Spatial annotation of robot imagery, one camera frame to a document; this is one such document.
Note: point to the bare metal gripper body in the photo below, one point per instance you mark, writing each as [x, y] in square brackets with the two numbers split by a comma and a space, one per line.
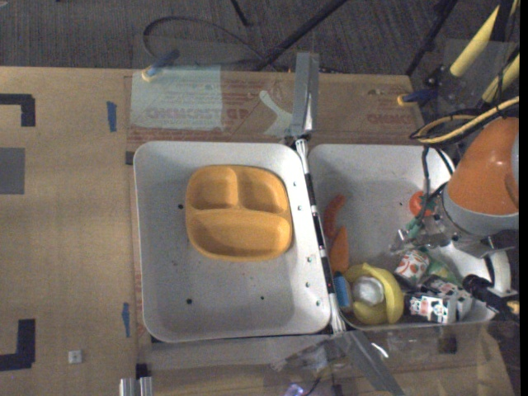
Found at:
[441, 231]

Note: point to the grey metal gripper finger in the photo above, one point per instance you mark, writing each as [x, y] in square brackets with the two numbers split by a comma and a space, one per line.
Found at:
[403, 242]

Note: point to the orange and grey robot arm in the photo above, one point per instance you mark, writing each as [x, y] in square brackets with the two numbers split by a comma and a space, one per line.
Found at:
[482, 175]

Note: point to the white can orange print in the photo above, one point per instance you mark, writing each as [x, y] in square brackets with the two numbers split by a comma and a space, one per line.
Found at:
[411, 266]

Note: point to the orange round ball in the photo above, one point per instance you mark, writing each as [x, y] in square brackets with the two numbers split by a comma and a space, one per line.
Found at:
[417, 204]

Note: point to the green and yellow packet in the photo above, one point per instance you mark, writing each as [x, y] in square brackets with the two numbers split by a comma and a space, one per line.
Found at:
[441, 270]

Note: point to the yellow banana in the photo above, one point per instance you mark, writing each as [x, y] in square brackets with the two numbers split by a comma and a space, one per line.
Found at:
[395, 295]

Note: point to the black and white carton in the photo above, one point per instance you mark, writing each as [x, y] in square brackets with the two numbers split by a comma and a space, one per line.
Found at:
[431, 308]
[447, 286]

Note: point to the white round lump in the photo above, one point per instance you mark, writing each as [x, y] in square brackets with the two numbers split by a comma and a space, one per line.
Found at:
[368, 291]

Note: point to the orange carrot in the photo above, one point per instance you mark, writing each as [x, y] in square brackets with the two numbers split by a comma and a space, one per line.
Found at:
[340, 252]

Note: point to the white plastic tray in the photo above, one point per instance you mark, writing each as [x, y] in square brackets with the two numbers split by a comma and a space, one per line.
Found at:
[371, 171]
[231, 295]

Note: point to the blue cylinder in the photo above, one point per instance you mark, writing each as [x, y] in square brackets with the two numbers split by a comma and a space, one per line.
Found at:
[341, 291]

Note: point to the thin black and white rod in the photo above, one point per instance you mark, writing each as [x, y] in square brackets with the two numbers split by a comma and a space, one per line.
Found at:
[315, 215]

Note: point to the orange divided plate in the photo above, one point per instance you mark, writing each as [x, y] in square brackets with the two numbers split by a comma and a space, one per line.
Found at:
[237, 213]

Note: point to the brown cardboard board red print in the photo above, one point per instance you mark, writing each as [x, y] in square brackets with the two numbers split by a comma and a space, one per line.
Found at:
[247, 105]

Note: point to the black cylinder on white bracket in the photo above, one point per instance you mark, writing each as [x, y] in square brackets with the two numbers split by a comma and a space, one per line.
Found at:
[484, 289]

